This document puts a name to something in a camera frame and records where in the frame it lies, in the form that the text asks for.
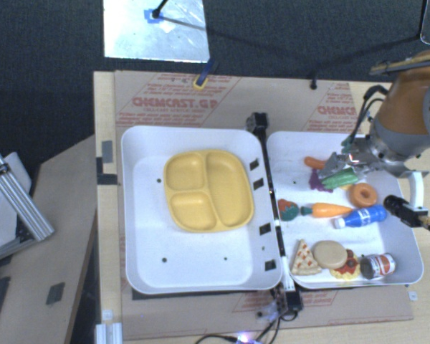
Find green toy vegetable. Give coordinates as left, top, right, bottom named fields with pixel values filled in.
left=321, top=166, right=360, bottom=191

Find yellow divided plate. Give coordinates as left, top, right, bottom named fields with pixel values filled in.
left=163, top=148, right=256, bottom=234

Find red and white small can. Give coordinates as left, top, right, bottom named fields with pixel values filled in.
left=359, top=252, right=397, bottom=280

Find white plastic tray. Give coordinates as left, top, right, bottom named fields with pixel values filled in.
left=265, top=130, right=425, bottom=290
left=120, top=125, right=285, bottom=296

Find purple toy grapes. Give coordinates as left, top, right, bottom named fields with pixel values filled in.
left=308, top=168, right=335, bottom=194

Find red and green toy strawberry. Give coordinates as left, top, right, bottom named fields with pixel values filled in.
left=277, top=198, right=300, bottom=222

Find brown cardboard board red print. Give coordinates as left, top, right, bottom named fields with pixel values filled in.
left=113, top=70, right=415, bottom=341

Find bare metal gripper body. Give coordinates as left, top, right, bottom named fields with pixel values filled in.
left=343, top=136, right=418, bottom=178

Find tan round toy biscuit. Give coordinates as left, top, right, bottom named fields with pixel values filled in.
left=312, top=239, right=349, bottom=270

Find orange toy carrot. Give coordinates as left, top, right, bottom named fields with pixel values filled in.
left=300, top=201, right=354, bottom=219

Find thin black and white rod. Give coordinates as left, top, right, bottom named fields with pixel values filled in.
left=254, top=128, right=295, bottom=294

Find orange toy doughnut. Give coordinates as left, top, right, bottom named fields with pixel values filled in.
left=348, top=182, right=378, bottom=209

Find orange toy sausage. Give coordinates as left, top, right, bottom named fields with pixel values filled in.
left=303, top=156, right=328, bottom=171

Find blue toy bottle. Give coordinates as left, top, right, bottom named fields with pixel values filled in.
left=333, top=204, right=388, bottom=230

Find red and yellow toy spaghetti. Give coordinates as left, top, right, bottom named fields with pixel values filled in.
left=329, top=249, right=362, bottom=282

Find black cylinder on white bracket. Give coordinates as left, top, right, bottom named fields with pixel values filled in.
left=383, top=170, right=429, bottom=228

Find toy pizza slice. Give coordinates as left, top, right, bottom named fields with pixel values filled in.
left=290, top=238, right=323, bottom=277

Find black block with thin wires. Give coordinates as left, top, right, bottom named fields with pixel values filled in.
left=245, top=112, right=270, bottom=133
left=270, top=287, right=305, bottom=315

